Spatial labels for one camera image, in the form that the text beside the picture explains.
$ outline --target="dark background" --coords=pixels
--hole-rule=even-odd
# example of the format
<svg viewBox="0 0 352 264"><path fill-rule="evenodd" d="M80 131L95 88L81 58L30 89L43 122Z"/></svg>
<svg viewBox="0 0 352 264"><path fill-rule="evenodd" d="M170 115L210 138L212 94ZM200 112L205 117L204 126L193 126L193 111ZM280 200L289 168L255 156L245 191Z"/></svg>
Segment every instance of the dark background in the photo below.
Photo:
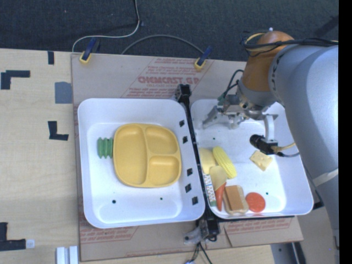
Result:
<svg viewBox="0 0 352 264"><path fill-rule="evenodd" d="M101 53L120 54L143 37L183 38L212 59L246 61L243 31L273 27L295 39L338 40L339 0L137 0L141 26L131 37L101 39ZM133 0L0 0L0 48L71 51L87 35L121 36L136 26ZM90 38L75 46L83 51ZM171 38L150 38L126 54L194 58L199 52Z"/></svg>

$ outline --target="white tray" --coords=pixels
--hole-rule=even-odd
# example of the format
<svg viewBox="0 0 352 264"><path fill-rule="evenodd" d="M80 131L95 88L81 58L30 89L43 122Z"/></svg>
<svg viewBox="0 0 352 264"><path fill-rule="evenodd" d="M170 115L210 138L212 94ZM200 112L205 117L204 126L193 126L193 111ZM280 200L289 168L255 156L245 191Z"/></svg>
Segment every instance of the white tray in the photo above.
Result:
<svg viewBox="0 0 352 264"><path fill-rule="evenodd" d="M244 194L252 191L261 194L266 207L261 213L247 211L246 214L230 215L224 210L219 211L217 207L211 207L215 215L224 219L251 218L251 217L274 217L293 216L309 213L313 207L313 197L307 181L300 156L278 157L272 155L273 161L270 166L262 171L249 158L255 152L255 148L249 143L253 134L265 136L265 126L262 120L246 120L238 128L230 129L227 117L218 124L204 129L202 121L216 100L198 100L191 106L192 121L196 133L198 148L212 149L221 146L234 163L237 177L227 180L227 186L240 185ZM275 139L279 146L287 146L293 142L289 131L287 119L283 107L276 103L266 112L278 114L274 121ZM296 147L284 151L294 154Z"/></svg>
<svg viewBox="0 0 352 264"><path fill-rule="evenodd" d="M194 221L205 201L184 108L173 100L92 98L78 108L84 214L97 228ZM135 188L121 183L113 160L99 158L97 139L112 138L128 123L156 124L178 138L182 171L163 188Z"/></svg>

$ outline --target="clip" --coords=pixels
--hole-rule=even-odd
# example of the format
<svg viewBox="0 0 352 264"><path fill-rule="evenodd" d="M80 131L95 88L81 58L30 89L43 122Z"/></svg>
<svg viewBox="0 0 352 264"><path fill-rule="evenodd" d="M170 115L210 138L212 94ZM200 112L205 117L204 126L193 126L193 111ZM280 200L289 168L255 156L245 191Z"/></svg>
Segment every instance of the clip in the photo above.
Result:
<svg viewBox="0 0 352 264"><path fill-rule="evenodd" d="M100 41L97 40L95 37L93 37L90 40L90 42L87 46L87 49L81 54L79 61L82 64L87 64L92 57L92 53L98 52L99 48L100 48Z"/></svg>
<svg viewBox="0 0 352 264"><path fill-rule="evenodd" d="M210 55L210 53L213 51L213 48L211 46L208 46L208 48L205 50L203 55L201 55L194 63L194 67L196 70L201 70L204 65L205 65L205 59Z"/></svg>

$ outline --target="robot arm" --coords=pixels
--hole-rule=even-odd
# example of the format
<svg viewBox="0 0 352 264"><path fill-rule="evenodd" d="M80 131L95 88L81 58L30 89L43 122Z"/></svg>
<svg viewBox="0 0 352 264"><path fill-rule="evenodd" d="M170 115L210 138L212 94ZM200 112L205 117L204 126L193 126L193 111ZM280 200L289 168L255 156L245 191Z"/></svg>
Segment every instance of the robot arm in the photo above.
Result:
<svg viewBox="0 0 352 264"><path fill-rule="evenodd" d="M238 81L236 94L225 96L221 113L261 120L262 112L273 103L284 106L307 176L329 215L338 255L337 44L315 45L313 40L301 44L279 31L263 34L257 46L253 46L252 57ZM261 46L269 50L253 57L254 49ZM255 140L251 142L253 145L267 143L265 138Z"/></svg>

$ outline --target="divided yellow plate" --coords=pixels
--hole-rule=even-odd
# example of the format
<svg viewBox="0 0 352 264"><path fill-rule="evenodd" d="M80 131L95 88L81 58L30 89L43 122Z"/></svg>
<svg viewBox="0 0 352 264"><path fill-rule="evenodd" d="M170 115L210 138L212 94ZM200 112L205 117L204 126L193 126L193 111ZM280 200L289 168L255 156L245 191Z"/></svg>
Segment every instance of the divided yellow plate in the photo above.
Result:
<svg viewBox="0 0 352 264"><path fill-rule="evenodd" d="M128 186L169 186L181 174L177 138L169 129L159 125L122 125L115 132L112 157L117 177Z"/></svg>

